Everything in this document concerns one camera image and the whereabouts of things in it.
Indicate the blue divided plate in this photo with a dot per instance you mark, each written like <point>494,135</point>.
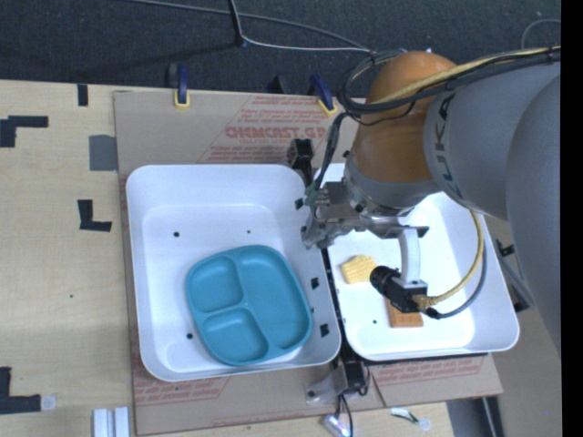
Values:
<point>248,305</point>

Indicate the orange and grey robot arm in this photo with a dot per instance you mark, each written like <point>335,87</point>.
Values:
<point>483,144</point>

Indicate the brown cardboard board, red print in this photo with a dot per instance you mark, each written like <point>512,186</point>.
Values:
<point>182,139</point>

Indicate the yellow toy biscuit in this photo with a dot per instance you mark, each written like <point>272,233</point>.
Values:
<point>356,270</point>

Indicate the orange toy biscuit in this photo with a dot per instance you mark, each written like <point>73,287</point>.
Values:
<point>405,320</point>

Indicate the white plastic tray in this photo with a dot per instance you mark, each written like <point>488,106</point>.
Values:
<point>209,198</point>
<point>451,289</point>

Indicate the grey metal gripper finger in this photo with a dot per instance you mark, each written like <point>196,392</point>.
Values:
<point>309,237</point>
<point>327,238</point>

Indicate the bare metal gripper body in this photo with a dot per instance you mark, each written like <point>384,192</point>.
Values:
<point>341,205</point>

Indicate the black cylinder on white bracket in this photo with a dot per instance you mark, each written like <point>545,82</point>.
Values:
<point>400,289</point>

